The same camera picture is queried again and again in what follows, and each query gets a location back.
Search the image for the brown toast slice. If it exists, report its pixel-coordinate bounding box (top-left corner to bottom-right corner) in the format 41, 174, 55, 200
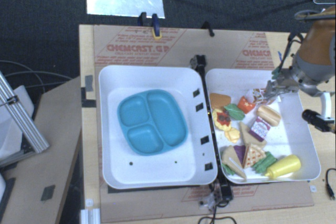
209, 92, 232, 111

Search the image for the tan hot dog bun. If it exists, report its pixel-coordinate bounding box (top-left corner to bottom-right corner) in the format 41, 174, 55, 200
256, 104, 282, 127

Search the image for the orange carton with star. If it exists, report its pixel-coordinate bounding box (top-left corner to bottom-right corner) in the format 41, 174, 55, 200
237, 95, 257, 115

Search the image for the white printed packet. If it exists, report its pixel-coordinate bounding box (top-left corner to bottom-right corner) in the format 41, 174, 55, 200
245, 87, 281, 106

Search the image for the tan triangular sandwich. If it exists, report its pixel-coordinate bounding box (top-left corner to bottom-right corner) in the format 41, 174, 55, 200
220, 145, 248, 180

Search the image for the white plastic tray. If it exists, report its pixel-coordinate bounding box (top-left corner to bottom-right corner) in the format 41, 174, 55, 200
98, 65, 219, 190
205, 68, 322, 185

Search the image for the yellow pizza slice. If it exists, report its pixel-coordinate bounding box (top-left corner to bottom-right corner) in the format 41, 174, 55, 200
212, 108, 233, 132

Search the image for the yellow cheese piece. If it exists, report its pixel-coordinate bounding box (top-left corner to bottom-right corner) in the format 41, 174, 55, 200
224, 127, 241, 144

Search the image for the purple and white carton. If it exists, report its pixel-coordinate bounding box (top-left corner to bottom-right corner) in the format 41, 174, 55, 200
248, 116, 272, 143

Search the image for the purple flat piece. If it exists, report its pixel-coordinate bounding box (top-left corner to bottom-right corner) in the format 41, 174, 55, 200
233, 144, 247, 164

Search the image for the green lettuce leaf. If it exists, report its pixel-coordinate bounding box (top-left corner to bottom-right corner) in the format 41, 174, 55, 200
223, 103, 246, 122

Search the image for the blue divided plate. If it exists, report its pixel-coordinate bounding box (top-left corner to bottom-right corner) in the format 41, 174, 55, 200
117, 89, 189, 157

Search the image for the thin black rod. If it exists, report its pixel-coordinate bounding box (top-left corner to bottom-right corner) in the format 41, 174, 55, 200
197, 65, 224, 187

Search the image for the tan waffle wedge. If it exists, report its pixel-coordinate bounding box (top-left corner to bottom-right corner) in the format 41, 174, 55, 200
242, 142, 267, 169

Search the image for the tan triangular bread slice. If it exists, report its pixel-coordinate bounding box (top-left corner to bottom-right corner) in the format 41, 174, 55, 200
238, 121, 267, 149

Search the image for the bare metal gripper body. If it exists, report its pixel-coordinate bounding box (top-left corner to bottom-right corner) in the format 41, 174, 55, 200
271, 70, 324, 97

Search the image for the green ridged vegetable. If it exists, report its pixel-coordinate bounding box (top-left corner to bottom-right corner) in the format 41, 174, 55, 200
251, 151, 278, 174

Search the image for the black cylinder on white bracket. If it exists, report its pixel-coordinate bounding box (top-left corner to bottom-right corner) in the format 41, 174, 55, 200
301, 91, 336, 135

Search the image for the brown cardboard board red print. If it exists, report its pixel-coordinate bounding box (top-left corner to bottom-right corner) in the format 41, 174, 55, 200
93, 25, 315, 223

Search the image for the yellow squeeze bottle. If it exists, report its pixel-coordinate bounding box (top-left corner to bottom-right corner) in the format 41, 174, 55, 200
263, 154, 302, 180

